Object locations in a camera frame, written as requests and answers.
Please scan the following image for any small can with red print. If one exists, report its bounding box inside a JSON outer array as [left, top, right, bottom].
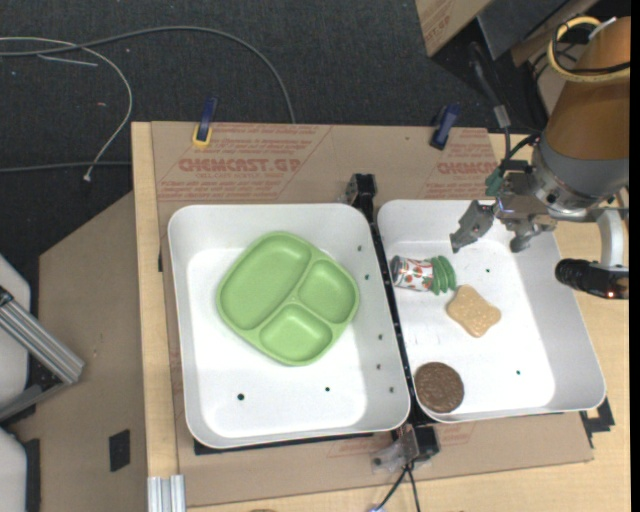
[[389, 255, 435, 292]]

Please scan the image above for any green toy vegetable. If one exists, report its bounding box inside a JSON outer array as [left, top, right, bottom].
[[429, 255, 459, 296]]

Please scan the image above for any beige toy bread slice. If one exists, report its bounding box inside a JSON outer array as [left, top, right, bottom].
[[445, 284, 503, 339]]

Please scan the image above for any green divided plate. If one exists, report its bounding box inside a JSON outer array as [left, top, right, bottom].
[[215, 230, 361, 368]]

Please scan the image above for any brown round biscuit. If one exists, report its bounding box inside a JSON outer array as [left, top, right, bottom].
[[414, 361, 466, 414]]

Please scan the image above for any white plastic tray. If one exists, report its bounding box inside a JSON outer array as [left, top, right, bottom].
[[375, 198, 607, 424], [166, 202, 412, 450]]

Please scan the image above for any thin black rod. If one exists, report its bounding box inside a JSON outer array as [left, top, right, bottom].
[[362, 197, 420, 426]]

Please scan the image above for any black block with thin wires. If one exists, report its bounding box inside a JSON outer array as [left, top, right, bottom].
[[372, 423, 442, 475], [344, 172, 377, 209]]

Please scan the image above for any black cylinder on white bracket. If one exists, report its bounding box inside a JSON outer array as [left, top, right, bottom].
[[554, 208, 630, 301]]

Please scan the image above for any brown cardboard board red print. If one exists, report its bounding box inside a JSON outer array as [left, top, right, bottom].
[[150, 121, 596, 508]]

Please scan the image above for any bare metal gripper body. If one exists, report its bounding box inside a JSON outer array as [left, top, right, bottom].
[[492, 168, 594, 233]]

